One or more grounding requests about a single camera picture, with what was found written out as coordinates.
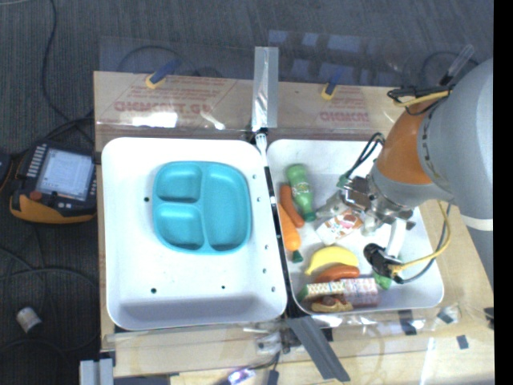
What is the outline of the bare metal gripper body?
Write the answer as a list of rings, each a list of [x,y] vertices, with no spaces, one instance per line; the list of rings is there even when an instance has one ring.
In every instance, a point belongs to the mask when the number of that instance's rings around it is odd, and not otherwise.
[[[407,229],[414,227],[411,220],[414,210],[398,205],[385,197],[370,176],[356,176],[342,188],[342,199],[346,205],[372,213],[383,225],[393,225],[397,220],[404,221]]]

